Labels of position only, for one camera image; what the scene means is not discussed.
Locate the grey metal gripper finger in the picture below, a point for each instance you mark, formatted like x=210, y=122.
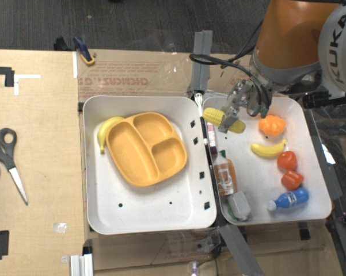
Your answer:
x=236, y=114
x=226, y=124

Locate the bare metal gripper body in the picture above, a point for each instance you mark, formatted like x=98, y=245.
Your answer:
x=241, y=95

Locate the yellow corn cob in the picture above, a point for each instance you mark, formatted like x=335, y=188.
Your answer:
x=213, y=116

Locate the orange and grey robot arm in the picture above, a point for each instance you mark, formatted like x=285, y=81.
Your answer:
x=290, y=33

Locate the orange pumpkin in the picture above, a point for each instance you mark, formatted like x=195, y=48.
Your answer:
x=272, y=124

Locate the yellow banana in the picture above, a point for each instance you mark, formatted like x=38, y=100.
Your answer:
x=267, y=151
x=103, y=129

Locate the orange juice bottle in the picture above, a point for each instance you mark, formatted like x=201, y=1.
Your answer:
x=225, y=177

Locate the white plastic tray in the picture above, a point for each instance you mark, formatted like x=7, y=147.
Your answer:
x=262, y=180
x=149, y=208

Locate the red-orange tomato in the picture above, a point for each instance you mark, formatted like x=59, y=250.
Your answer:
x=287, y=160

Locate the grey can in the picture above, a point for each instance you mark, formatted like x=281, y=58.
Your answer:
x=239, y=206

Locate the orange bell pepper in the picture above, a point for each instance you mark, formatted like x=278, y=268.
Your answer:
x=292, y=180

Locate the orange divided plate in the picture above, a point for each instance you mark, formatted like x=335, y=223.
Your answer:
x=144, y=151

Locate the blue bottle white cap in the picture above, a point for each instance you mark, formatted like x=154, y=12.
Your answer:
x=292, y=198

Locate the brown cardboard board red print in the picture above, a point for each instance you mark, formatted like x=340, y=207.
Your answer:
x=118, y=79

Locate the grey scissors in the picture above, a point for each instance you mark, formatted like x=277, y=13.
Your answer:
x=8, y=157

